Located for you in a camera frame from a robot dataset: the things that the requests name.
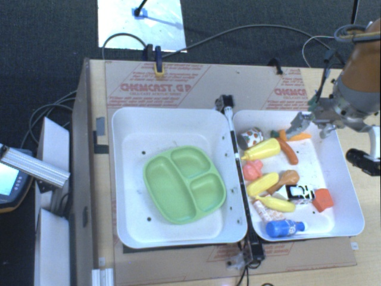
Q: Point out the yellow banana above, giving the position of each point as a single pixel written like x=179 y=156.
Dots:
x=278 y=204

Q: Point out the pink toy food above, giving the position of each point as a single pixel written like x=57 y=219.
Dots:
x=251 y=170

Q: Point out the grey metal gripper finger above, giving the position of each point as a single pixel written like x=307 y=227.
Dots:
x=326 y=131
x=299 y=122

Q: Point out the green divided plate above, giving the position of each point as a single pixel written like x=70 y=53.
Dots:
x=178 y=186

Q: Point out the blue bottle with white cap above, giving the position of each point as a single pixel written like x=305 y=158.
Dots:
x=279 y=228

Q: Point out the brown chicken drumstick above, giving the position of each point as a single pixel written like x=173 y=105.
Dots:
x=287 y=178

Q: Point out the thin black and white rod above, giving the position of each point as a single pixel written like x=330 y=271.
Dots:
x=236 y=156

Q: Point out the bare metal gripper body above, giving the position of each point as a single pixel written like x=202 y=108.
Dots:
x=327 y=109

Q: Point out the brown cardboard board red print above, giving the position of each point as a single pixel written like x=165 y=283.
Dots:
x=208 y=85

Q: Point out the orange carrot with green top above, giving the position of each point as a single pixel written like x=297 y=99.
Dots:
x=300 y=136

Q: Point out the black cylinder on white bracket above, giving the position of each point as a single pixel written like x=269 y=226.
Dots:
x=361 y=159

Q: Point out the white and orange packet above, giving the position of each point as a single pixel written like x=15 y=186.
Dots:
x=268 y=214

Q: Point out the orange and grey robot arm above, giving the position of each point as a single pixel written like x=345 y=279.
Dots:
x=361 y=67

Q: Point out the white plastic tray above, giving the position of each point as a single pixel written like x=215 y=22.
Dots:
x=342 y=171
x=134 y=124

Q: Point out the yellow squeeze bottle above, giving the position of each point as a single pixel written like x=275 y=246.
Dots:
x=265 y=149

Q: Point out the orange sausage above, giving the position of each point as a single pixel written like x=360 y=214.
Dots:
x=289 y=152

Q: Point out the white can with orange print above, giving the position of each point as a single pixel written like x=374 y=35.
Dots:
x=251 y=137

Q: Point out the orange carton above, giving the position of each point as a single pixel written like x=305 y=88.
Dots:
x=323 y=200

